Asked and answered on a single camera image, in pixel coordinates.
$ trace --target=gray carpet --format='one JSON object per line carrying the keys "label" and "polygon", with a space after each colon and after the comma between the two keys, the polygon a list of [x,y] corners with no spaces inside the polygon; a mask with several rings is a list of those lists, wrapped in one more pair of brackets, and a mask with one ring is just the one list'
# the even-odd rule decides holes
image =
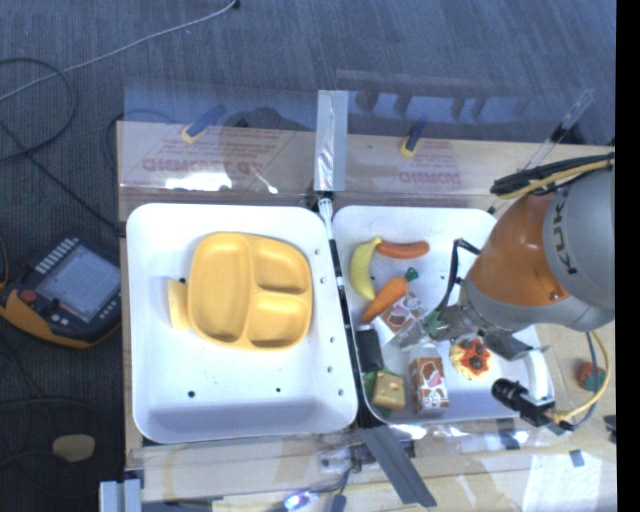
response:
{"label": "gray carpet", "polygon": [[[34,62],[6,59],[29,57],[68,69],[226,5],[1,4],[0,98],[49,72]],[[427,111],[428,137],[527,142],[544,141],[591,90],[593,103],[565,142],[604,145],[615,137],[616,23],[613,0],[241,0],[238,9],[217,18],[69,71],[75,115],[31,158],[11,157],[20,146],[5,128],[26,147],[46,140],[70,112],[67,86],[53,78],[0,100],[0,236],[9,264],[17,268],[70,231],[117,250],[116,183],[103,142],[112,119],[128,107],[145,106],[131,84],[251,87],[265,95],[349,89],[358,93],[350,117],[354,132],[402,135],[410,120]],[[394,108],[380,113],[376,106],[384,102]],[[305,125],[304,119],[293,121]],[[107,150],[112,155],[114,148]],[[87,351],[61,349],[2,321],[0,402],[38,394],[73,398],[99,408],[121,428],[120,342],[117,333]],[[24,383],[24,375],[35,387]],[[35,456],[21,458],[20,465],[3,463],[17,453],[48,450],[53,431],[73,430],[98,440],[96,457],[84,466],[68,468]],[[97,482],[117,475],[118,441],[95,412],[60,404],[3,409],[0,438],[3,512],[97,510],[91,496]],[[90,495],[80,504],[49,496],[79,492]]]}

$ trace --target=yellow plate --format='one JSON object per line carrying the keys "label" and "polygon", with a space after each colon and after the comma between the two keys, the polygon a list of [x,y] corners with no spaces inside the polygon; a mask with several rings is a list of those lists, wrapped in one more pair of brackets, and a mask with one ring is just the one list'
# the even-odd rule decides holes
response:
{"label": "yellow plate", "polygon": [[184,286],[186,293],[169,283],[173,326],[190,326],[219,345],[284,349],[299,343],[309,330],[309,263],[281,240],[233,232],[209,235],[196,248]]}

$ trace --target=toy carrot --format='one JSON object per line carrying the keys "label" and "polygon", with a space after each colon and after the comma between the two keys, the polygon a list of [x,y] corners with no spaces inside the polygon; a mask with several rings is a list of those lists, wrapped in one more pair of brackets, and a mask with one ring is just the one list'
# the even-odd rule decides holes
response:
{"label": "toy carrot", "polygon": [[362,323],[371,322],[395,301],[409,293],[409,281],[413,281],[417,277],[416,269],[409,267],[404,276],[395,276],[389,279],[369,303],[369,307],[362,315]]}

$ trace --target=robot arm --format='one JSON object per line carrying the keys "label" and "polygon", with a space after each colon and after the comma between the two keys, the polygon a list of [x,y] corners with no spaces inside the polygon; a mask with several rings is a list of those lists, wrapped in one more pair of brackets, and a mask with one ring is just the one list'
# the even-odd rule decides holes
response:
{"label": "robot arm", "polygon": [[596,170],[544,194],[522,195],[498,220],[457,303],[425,326],[435,340],[482,334],[508,360],[512,333],[538,323],[590,331],[615,317],[614,179]]}

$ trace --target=white tray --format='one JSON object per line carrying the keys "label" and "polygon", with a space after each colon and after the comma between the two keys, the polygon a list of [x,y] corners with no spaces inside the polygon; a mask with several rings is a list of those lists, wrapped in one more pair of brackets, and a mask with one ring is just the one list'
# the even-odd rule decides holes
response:
{"label": "white tray", "polygon": [[[364,312],[367,301],[354,292],[349,281],[349,260],[355,248],[376,235],[383,240],[409,243],[425,240],[430,244],[429,252],[412,260],[394,260],[377,255],[371,260],[370,273],[376,289],[393,275],[402,275],[408,266],[413,266],[419,278],[411,281],[409,290],[422,302],[426,311],[438,305],[445,294],[449,277],[451,250],[456,238],[464,238],[481,248],[489,236],[496,219],[482,210],[458,208],[418,208],[390,206],[347,206],[334,216],[333,229],[338,244],[340,261],[347,290],[347,299],[354,328]],[[464,277],[475,256],[464,249],[458,250],[458,275]],[[458,297],[458,286],[454,286],[450,303]],[[521,341],[539,347],[536,331],[529,327],[515,334]],[[445,382],[449,391],[448,408],[432,409],[429,416],[416,416],[411,407],[392,412],[380,419],[393,424],[419,424],[455,422],[475,419],[514,417],[516,412],[503,406],[491,396],[491,385],[500,377],[519,381],[528,386],[529,376],[522,361],[507,362],[493,355],[493,365],[480,380],[468,380],[461,376],[449,361],[449,342],[440,344],[439,352],[444,366]],[[385,365],[392,372],[404,376],[407,404],[411,403],[407,371],[409,356],[390,344],[382,348]],[[548,375],[538,378],[548,379]]]}
{"label": "white tray", "polygon": [[[167,281],[188,277],[216,231],[287,241],[309,260],[313,315],[289,350],[248,352],[171,327]],[[158,443],[333,432],[357,396],[324,225],[296,207],[147,204],[127,222],[133,417]]]}

